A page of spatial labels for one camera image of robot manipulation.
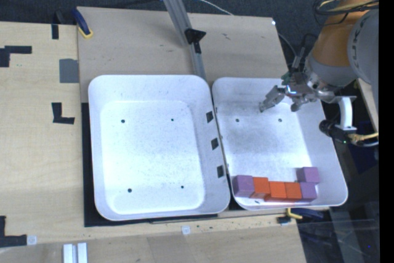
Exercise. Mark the white plastic tray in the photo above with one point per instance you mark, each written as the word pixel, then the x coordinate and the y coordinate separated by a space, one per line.
pixel 271 144
pixel 151 148

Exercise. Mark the purple cube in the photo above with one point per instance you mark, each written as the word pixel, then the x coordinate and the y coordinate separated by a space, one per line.
pixel 308 191
pixel 243 185
pixel 308 174

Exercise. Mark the black cylinder on white bracket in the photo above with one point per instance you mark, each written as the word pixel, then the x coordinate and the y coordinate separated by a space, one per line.
pixel 345 114

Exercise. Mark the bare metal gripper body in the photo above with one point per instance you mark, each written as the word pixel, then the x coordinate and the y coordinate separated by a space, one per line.
pixel 303 90

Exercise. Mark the pale wood board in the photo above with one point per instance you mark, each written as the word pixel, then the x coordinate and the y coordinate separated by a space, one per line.
pixel 138 46

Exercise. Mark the orange cube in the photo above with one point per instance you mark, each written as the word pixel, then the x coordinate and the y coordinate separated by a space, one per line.
pixel 278 189
pixel 261 184
pixel 293 190

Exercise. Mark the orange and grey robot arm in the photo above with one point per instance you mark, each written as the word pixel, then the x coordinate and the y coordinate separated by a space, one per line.
pixel 338 40

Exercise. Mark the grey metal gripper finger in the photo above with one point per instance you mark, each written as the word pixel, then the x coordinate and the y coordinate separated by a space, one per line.
pixel 271 100
pixel 298 106

